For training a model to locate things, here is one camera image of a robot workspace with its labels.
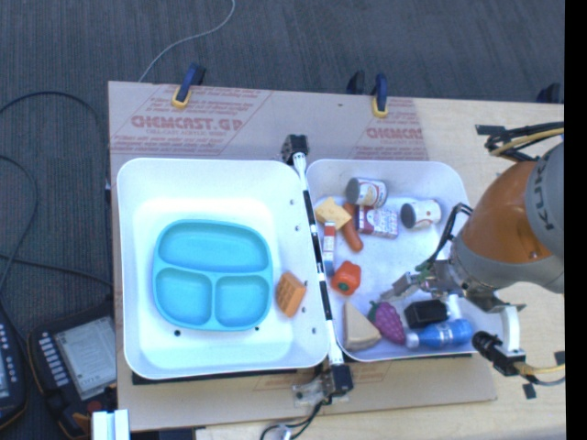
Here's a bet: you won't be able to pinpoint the white can with red print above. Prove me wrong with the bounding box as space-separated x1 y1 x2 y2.
400 198 443 230

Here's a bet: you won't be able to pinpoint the orange bell pepper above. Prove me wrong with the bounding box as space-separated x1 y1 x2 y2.
330 260 362 297

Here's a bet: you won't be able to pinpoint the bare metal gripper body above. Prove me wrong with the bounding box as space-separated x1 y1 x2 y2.
417 258 470 298

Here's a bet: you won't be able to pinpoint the thin black and white rod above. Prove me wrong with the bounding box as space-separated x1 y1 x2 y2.
292 151 345 366

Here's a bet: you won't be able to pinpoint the white plastic tray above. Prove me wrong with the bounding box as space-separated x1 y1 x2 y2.
305 158 505 363
116 157 332 380

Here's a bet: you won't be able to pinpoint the white and red can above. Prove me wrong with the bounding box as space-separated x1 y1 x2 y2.
344 177 389 209

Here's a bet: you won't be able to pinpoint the purple grapes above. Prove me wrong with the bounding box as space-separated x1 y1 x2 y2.
367 300 408 347

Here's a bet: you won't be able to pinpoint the yellow cheese wedge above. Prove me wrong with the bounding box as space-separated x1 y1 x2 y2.
314 196 353 231

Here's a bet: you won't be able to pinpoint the brown cardboard board red print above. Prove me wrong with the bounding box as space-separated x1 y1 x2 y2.
107 80 499 433

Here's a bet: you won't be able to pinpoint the black box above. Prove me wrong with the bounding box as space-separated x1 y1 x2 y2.
403 299 449 330

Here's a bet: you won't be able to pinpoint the red and white packet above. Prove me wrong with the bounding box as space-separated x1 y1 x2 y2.
355 204 400 240

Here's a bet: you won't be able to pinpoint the orange waffle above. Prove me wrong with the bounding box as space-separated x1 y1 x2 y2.
275 270 307 319

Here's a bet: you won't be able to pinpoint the black block with thin wires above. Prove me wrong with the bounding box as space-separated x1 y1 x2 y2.
280 134 310 165
329 363 355 396

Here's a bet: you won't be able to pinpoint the blue divided plate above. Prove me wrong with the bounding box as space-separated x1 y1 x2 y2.
151 219 275 333

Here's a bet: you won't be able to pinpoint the black cylinder on white bracket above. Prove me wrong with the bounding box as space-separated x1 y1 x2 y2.
471 303 527 378

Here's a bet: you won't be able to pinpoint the blue bottle with white cap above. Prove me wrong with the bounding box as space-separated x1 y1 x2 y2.
405 318 474 351

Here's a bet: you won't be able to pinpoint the orange sausage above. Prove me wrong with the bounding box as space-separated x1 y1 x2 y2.
342 202 365 253

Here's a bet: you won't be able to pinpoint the red white and blue carton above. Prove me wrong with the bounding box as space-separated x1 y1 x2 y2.
323 221 338 278

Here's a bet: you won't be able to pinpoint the beige bread wedge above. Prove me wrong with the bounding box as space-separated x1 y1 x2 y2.
342 300 383 352

